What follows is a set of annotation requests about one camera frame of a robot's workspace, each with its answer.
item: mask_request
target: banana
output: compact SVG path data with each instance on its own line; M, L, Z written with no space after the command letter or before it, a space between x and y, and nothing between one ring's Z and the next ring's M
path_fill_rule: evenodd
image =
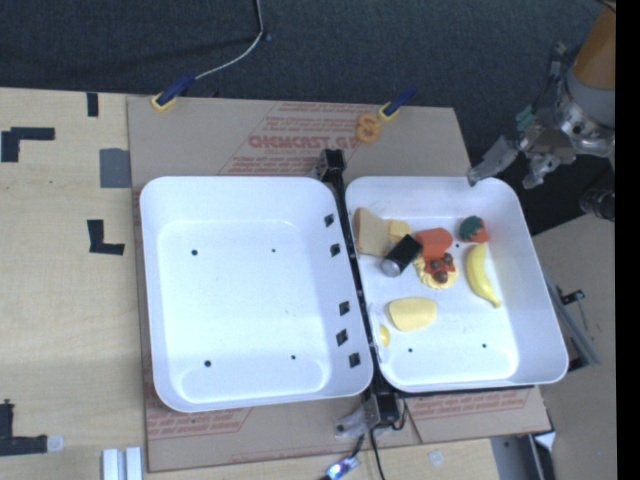
M487 299L496 308L502 305L502 302L498 299L493 286L487 277L485 270L485 260L487 258L487 244L481 243L474 245L469 251L467 256L467 279L471 285L471 289L476 295Z

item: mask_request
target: small can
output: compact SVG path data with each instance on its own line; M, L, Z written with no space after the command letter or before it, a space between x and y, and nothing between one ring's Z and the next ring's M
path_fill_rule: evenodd
M422 251L422 245L411 235L405 235L384 257L380 268L389 277L402 274L407 265Z

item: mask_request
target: black carpet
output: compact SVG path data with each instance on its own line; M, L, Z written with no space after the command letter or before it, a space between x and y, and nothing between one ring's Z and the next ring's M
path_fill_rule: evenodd
M453 107L472 164L542 89L560 40L577 48L595 0L261 0L269 41L194 85L190 96ZM252 0L0 0L0 86L155 94L242 53ZM606 160L579 158L533 190L524 161L501 177L532 234L575 218Z

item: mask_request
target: orange object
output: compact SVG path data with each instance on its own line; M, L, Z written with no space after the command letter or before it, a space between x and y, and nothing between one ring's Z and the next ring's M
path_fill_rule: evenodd
M589 87L616 87L616 13L605 7L591 28L573 65L576 78Z
M418 231L415 239L422 244L422 257L426 262L442 258L453 243L453 236L444 228Z
M369 112L358 117L356 126L356 137L361 142L374 142L380 135L380 122L378 118Z

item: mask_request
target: white plastic tray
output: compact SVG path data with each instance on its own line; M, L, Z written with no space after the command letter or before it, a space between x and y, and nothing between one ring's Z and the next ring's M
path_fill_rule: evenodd
M140 198L154 384L182 412L354 395L373 363L331 191L165 177Z
M401 219L412 231L443 227L454 236L449 252L460 270L450 288L422 284L415 268L395 278L380 260L358 257L381 372L405 392L448 391L544 384L567 370L567 352L519 201L497 179L471 188L466 178L366 177L347 187L349 213L366 207L385 219ZM487 272L503 305L494 308L475 295L466 280L464 259L470 244L458 239L460 221L482 217L490 235ZM436 321L401 332L387 307L396 298L422 296L436 301ZM379 324L391 333L382 346Z

